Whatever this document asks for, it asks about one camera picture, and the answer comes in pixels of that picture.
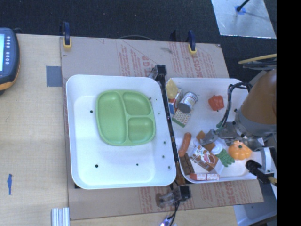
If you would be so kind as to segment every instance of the dark carpet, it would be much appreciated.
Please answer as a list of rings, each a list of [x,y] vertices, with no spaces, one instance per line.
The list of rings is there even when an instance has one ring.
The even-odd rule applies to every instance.
[[[277,0],[264,3],[277,34]],[[220,35],[211,0],[0,0],[0,11],[0,27],[26,34],[59,35],[62,21],[80,37],[169,41],[176,30],[178,41],[186,41],[192,30],[197,43],[220,44],[230,78],[244,82],[259,71],[238,61],[277,53],[276,39]]]

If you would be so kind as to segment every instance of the cracker box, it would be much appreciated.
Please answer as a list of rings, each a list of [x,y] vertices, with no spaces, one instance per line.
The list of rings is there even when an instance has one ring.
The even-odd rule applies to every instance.
[[[175,98],[168,100],[169,111],[171,114],[175,114],[175,112],[178,109],[178,104],[179,104],[180,100],[182,100],[182,98],[183,98],[182,89],[178,88],[178,92],[177,92],[177,95],[175,96]]]
[[[190,158],[207,171],[212,171],[219,160],[218,157],[201,145],[198,145],[193,149]]]

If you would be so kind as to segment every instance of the divided plate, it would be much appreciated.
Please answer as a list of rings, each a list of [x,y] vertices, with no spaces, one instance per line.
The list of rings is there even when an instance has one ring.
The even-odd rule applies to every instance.
[[[156,132],[149,98],[134,90],[109,90],[96,101],[99,134],[110,145],[142,145]]]

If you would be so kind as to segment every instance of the white tray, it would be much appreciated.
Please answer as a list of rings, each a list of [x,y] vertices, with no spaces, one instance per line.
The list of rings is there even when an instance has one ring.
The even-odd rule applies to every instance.
[[[228,101],[228,86],[230,84],[236,84],[241,82],[236,79],[208,79],[208,78],[172,78],[178,88],[182,89],[183,95],[186,92],[193,92],[197,95],[198,101],[193,106],[193,112],[188,120],[187,125],[183,128],[180,125],[172,121],[172,126],[174,130],[175,142],[177,149],[181,147],[183,141],[183,135],[186,132],[190,132],[192,135],[190,146],[187,150],[189,154],[194,148],[193,140],[196,138],[197,134],[202,130],[207,133],[210,129],[217,129],[216,125],[221,121],[225,114]],[[221,95],[224,100],[225,107],[221,110],[213,111],[208,103],[208,99],[213,95]],[[235,88],[232,92],[232,105],[227,121],[233,121],[235,119],[234,109],[239,109],[248,95],[246,89]],[[224,140],[219,139],[223,143],[223,147],[228,150],[227,145]],[[252,159],[261,164],[262,158],[260,152],[252,152],[251,157],[242,161],[235,161],[228,167],[225,167],[221,174],[219,181],[234,181],[234,180],[248,180],[256,179],[252,173],[246,169],[246,161]],[[204,168],[197,165],[191,160],[191,164],[196,173],[208,173]],[[210,183],[216,182],[216,180],[202,180],[196,181],[190,179],[189,175],[184,175],[184,177],[192,183]]]
[[[96,122],[97,96],[111,89],[135,90],[150,98],[156,134],[135,146],[102,141]],[[84,189],[166,186],[176,175],[164,102],[156,81],[144,77],[74,75],[66,83],[71,174]]]

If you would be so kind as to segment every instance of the toy food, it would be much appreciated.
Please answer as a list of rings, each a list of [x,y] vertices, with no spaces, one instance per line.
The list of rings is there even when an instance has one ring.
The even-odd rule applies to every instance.
[[[185,127],[189,121],[189,118],[191,117],[191,114],[193,112],[193,109],[190,113],[186,114],[183,113],[180,110],[177,110],[175,114],[172,116],[171,120],[175,123],[177,123],[181,127]]]
[[[203,180],[218,180],[220,179],[220,175],[217,173],[190,173],[190,178],[196,181]]]
[[[190,141],[191,141],[191,133],[186,132],[184,134],[184,139],[183,139],[182,145],[181,145],[180,149],[178,150],[179,157],[183,157],[185,155],[185,153],[187,152],[187,149],[189,147]]]
[[[200,141],[202,139],[205,138],[205,132],[203,132],[202,130],[197,134],[196,138]],[[207,145],[204,145],[203,146],[204,148],[206,148],[208,151],[211,151],[214,147],[215,147],[215,143],[210,143],[210,144],[207,144]]]
[[[191,112],[194,104],[198,101],[198,97],[195,93],[187,92],[182,100],[178,104],[178,108],[185,114]]]
[[[225,107],[224,100],[222,96],[212,96],[210,99],[208,99],[208,103],[212,110],[218,111]]]
[[[178,109],[178,104],[183,98],[182,89],[178,88],[178,92],[174,99],[168,99],[168,107],[171,114],[175,114]]]
[[[243,160],[251,156],[252,150],[240,141],[234,141],[228,148],[228,154],[235,160]]]
[[[218,158],[201,145],[193,149],[190,159],[207,171],[212,171],[218,162]]]
[[[168,99],[174,99],[178,93],[178,87],[172,79],[169,79],[165,86]]]
[[[233,157],[231,157],[225,149],[222,149],[222,151],[218,154],[216,154],[216,156],[221,160],[222,164],[225,167],[228,167],[229,165],[231,165],[232,163],[235,163],[235,160]]]
[[[191,164],[190,158],[187,153],[183,157],[180,157],[180,163],[182,169],[184,171],[184,175],[189,175],[190,173],[194,173],[193,166]]]

